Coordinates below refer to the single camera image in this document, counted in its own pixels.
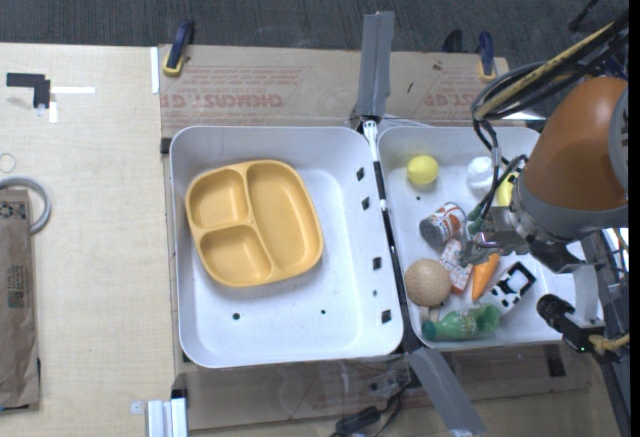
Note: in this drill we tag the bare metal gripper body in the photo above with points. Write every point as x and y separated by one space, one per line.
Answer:
507 230

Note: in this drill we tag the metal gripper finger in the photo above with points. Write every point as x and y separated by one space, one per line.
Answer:
485 239
472 256

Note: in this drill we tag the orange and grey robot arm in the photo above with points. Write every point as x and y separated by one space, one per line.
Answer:
575 160

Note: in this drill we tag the orange and white carton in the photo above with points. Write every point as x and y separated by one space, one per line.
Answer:
457 275

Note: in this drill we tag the orange carrot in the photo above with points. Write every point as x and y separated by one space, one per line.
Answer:
484 277

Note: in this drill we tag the yellow banana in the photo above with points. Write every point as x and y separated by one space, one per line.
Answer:
505 192

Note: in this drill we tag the orange and white can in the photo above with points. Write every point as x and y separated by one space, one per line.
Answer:
442 224

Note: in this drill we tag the black and white cow carton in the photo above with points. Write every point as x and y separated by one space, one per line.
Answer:
512 287

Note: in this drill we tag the tan toy mushroom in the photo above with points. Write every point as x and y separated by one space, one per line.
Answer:
427 282

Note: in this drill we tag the white round garlic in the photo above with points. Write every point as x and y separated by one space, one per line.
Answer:
479 173

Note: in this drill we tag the green plastic bottle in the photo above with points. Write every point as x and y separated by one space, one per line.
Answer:
462 324

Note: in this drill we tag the yellow lemon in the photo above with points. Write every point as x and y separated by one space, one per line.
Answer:
422 170

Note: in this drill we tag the white plastic tray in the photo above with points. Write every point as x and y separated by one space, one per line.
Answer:
280 325
450 145

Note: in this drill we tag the yellow divided plate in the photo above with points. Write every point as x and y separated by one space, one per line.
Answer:
280 200

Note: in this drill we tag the brown cardboard board red print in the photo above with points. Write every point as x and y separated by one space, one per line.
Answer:
260 85

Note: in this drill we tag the brown paper bag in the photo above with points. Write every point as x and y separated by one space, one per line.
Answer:
17 300

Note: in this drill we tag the black cylinder on white bracket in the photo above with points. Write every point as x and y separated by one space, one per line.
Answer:
577 330

